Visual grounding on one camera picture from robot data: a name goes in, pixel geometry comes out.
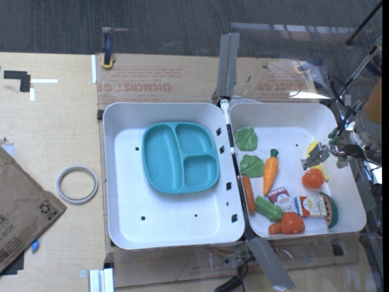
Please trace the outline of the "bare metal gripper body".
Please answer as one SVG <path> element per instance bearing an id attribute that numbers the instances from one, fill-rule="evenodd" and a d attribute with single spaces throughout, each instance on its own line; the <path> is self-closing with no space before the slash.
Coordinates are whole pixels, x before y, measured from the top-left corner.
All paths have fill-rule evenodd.
<path id="1" fill-rule="evenodd" d="M 382 146 L 366 133 L 344 131 L 329 141 L 330 152 L 337 158 L 337 165 L 347 165 L 352 160 L 382 164 Z"/>

